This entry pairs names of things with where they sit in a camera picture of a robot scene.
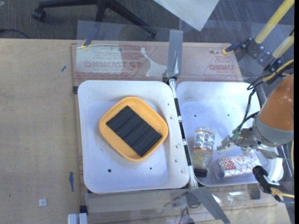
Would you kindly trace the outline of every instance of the gray floor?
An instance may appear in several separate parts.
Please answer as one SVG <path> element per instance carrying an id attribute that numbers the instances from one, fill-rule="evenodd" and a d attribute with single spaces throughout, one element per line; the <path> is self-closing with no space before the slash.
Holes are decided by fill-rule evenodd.
<path id="1" fill-rule="evenodd" d="M 38 2 L 44 0 L 0 0 L 0 38 L 25 38 L 16 31 L 25 33 L 32 39 L 77 39 L 78 21 L 93 21 L 96 6 L 62 7 L 45 9 L 45 22 L 31 18 Z M 152 0 L 118 0 L 138 17 L 153 27 L 179 29 L 180 20 Z M 185 25 L 185 42 L 229 42 L 235 43 L 255 36 L 271 18 L 284 0 L 220 0 L 201 32 Z M 131 24 L 119 15 L 107 10 L 103 22 Z M 277 26 L 274 35 L 268 40 L 267 47 L 273 50 L 294 28 L 294 6 L 287 12 Z M 286 62 L 294 57 L 291 46 L 281 57 Z M 250 63 L 247 72 L 259 76 L 258 70 Z M 293 191 L 293 184 L 286 177 L 287 189 Z M 290 217 L 294 223 L 294 205 L 288 204 Z"/>

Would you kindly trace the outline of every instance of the blue mark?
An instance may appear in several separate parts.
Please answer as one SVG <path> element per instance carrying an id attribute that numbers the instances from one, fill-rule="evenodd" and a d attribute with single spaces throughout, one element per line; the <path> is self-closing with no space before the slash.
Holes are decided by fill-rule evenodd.
<path id="1" fill-rule="evenodd" d="M 73 192 L 74 191 L 74 173 L 73 172 L 70 172 L 69 180 L 70 180 L 70 184 L 71 184 L 71 191 Z"/>

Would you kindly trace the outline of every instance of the chair wheel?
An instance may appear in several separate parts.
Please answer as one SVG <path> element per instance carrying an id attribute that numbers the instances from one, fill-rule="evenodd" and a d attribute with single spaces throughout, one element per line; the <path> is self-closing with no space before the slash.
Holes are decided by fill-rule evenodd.
<path id="1" fill-rule="evenodd" d="M 36 9 L 34 9 L 32 18 L 38 21 L 44 21 L 45 17 L 46 17 L 46 12 L 42 8 L 37 7 Z"/>

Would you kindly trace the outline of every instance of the office chair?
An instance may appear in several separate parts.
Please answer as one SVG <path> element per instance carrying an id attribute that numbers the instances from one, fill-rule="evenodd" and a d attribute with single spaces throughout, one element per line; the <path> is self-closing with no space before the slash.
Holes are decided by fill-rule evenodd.
<path id="1" fill-rule="evenodd" d="M 50 0 L 39 2 L 38 7 L 34 10 L 32 18 L 38 21 L 44 21 L 47 7 L 67 7 L 80 5 L 97 5 L 97 14 L 95 21 L 101 22 L 106 8 L 110 8 L 122 17 L 126 18 L 137 26 L 149 27 L 147 23 L 135 16 L 132 12 L 122 6 L 116 0 Z"/>

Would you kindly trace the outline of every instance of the clear bottle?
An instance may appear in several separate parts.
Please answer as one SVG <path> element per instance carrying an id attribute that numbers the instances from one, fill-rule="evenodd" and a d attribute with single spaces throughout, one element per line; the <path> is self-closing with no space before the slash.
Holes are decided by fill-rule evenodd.
<path id="1" fill-rule="evenodd" d="M 212 160 L 214 141 L 215 133 L 211 128 L 197 127 L 195 129 L 192 164 L 196 176 L 206 177 Z"/>

